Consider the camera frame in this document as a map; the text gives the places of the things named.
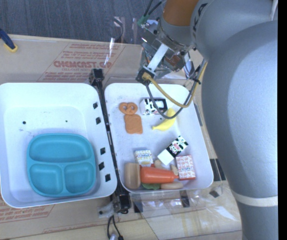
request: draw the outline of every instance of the brown pretzel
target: brown pretzel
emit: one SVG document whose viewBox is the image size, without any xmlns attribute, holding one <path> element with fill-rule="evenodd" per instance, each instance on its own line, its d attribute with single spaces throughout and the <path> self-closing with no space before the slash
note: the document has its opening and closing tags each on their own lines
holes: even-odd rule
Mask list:
<svg viewBox="0 0 287 240">
<path fill-rule="evenodd" d="M 119 105 L 119 110 L 126 115 L 133 115 L 134 113 L 137 112 L 138 107 L 133 102 L 129 102 L 129 103 L 122 102 Z"/>
</svg>

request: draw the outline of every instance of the toy pretzel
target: toy pretzel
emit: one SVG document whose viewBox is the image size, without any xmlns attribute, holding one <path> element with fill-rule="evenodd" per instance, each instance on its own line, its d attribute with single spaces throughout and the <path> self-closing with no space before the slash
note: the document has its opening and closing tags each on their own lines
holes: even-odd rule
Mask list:
<svg viewBox="0 0 287 240">
<path fill-rule="evenodd" d="M 140 115 L 135 114 L 138 106 L 133 102 L 122 102 L 119 105 L 119 110 L 124 113 L 125 130 L 129 134 L 142 134 L 143 125 Z"/>
</svg>

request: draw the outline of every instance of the white plastic tray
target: white plastic tray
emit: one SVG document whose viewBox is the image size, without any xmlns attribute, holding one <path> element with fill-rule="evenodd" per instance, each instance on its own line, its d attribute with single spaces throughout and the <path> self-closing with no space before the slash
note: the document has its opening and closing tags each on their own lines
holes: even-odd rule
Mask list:
<svg viewBox="0 0 287 240">
<path fill-rule="evenodd" d="M 183 104 L 189 91 L 181 85 L 160 85 L 173 99 Z M 165 98 L 152 84 L 149 86 L 154 98 Z M 160 115 L 142 115 L 142 134 L 128 134 L 125 130 L 124 114 L 119 110 L 122 102 L 133 102 L 138 105 L 136 114 L 140 115 L 139 104 L 144 98 L 149 98 L 146 87 L 141 83 L 112 83 L 105 89 L 105 99 L 109 116 L 110 129 L 120 180 L 123 186 L 131 193 L 146 193 L 142 186 L 136 190 L 128 189 L 124 182 L 124 166 L 126 163 L 135 163 L 136 150 L 151 150 L 153 159 L 163 151 L 179 135 L 188 142 L 188 146 L 179 154 L 192 155 L 196 179 L 183 180 L 183 190 L 204 189 L 209 187 L 214 179 L 206 144 L 200 128 L 194 104 L 184 108 L 176 117 L 174 125 L 167 131 L 152 130 L 152 126 L 159 124 L 164 118 Z M 169 99 L 166 99 L 168 108 L 179 109 Z"/>
<path fill-rule="evenodd" d="M 97 180 L 89 192 L 46 197 L 33 190 L 27 173 L 27 147 L 33 137 L 47 133 L 79 134 L 90 141 L 95 153 Z M 0 188 L 8 205 L 27 208 L 107 197 L 116 187 L 117 177 L 100 100 L 92 86 L 85 83 L 0 85 Z"/>
</svg>

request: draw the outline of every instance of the yellow cable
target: yellow cable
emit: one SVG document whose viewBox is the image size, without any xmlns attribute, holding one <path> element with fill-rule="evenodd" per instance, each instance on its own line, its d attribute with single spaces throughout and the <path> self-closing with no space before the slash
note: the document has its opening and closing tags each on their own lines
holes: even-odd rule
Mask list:
<svg viewBox="0 0 287 240">
<path fill-rule="evenodd" d="M 204 64 L 203 68 L 201 69 L 201 72 L 200 72 L 200 75 L 198 77 L 198 81 L 201 79 L 201 77 L 203 76 L 204 74 L 204 71 L 206 69 L 206 66 L 207 66 L 207 62 Z M 150 82 L 153 83 L 153 85 L 166 97 L 168 98 L 172 103 L 174 103 L 175 105 L 177 105 L 178 107 L 180 108 L 188 108 L 189 105 L 191 104 L 191 102 L 193 101 L 194 99 L 194 95 L 195 95 L 195 92 L 196 92 L 196 89 L 197 89 L 197 86 L 195 86 L 194 90 L 192 91 L 192 94 L 191 94 L 191 97 L 187 103 L 187 105 L 184 105 L 184 104 L 181 104 L 179 102 L 177 102 L 176 100 L 174 100 L 173 98 L 171 98 L 161 87 L 160 85 L 151 77 L 151 75 L 149 75 L 148 73 L 144 73 L 142 75 L 142 79 L 144 80 L 149 80 Z"/>
</svg>

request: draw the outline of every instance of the blue and yellow clamp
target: blue and yellow clamp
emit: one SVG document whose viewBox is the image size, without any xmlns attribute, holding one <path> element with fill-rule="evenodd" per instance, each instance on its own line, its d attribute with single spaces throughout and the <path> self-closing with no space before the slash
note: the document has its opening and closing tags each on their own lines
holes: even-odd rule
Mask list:
<svg viewBox="0 0 287 240">
<path fill-rule="evenodd" d="M 15 53 L 18 50 L 18 46 L 11 40 L 9 35 L 0 28 L 0 38 L 4 41 L 4 47 L 11 53 Z"/>
</svg>

